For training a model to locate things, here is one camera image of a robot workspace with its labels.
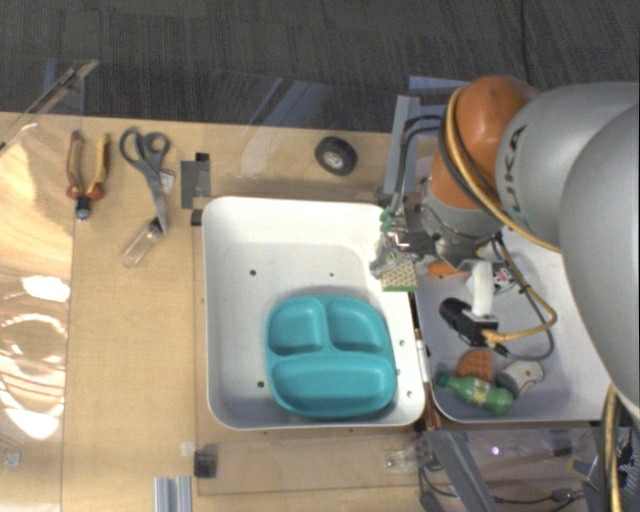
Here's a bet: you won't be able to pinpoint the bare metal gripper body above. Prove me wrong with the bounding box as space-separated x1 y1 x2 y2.
387 198 459 271

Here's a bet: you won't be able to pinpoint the yellow and green patterned packet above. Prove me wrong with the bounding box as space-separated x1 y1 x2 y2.
381 259 419 294

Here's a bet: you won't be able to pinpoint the white carton with red print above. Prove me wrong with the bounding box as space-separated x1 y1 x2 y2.
491 264 520 294

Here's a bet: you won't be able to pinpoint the green divided plate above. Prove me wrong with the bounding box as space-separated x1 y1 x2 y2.
264 294 399 421

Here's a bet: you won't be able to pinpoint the black small wheel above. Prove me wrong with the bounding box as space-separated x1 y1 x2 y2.
313 135 360 177

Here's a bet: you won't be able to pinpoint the brown waffle biscuit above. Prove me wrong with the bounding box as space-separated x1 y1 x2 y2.
455 349 496 384

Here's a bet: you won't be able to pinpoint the green plastic bottle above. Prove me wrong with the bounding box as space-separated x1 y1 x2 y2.
434 370 516 416

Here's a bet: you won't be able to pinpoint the white plastic tray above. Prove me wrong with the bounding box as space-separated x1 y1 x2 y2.
200 195 427 432
413 228 617 424

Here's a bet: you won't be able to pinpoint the white small can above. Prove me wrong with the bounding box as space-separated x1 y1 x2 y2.
495 359 545 400

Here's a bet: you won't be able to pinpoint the clear plastic vial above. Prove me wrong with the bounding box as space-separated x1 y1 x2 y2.
120 217 166 270

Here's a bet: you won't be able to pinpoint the grey scissors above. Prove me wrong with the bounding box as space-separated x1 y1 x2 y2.
118 126 173 236

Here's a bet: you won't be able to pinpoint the red and yellow pliers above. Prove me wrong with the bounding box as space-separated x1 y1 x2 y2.
65 130 113 222

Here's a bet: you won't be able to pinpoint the black cylinder on white bracket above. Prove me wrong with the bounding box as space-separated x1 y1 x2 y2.
438 261 500 347

